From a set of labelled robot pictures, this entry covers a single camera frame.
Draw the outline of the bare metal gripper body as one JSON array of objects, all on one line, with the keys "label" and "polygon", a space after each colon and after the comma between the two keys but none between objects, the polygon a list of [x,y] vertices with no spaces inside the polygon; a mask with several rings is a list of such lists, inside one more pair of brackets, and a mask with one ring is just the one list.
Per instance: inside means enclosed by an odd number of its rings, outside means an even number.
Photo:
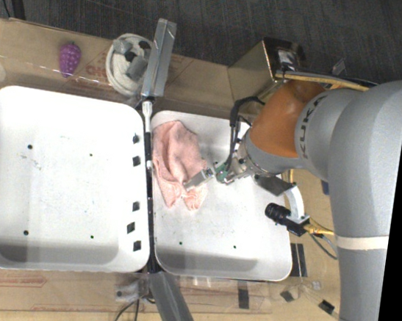
[{"label": "bare metal gripper body", "polygon": [[214,173],[216,180],[225,185],[256,174],[248,158],[239,158],[235,154],[225,162],[215,163]]}]

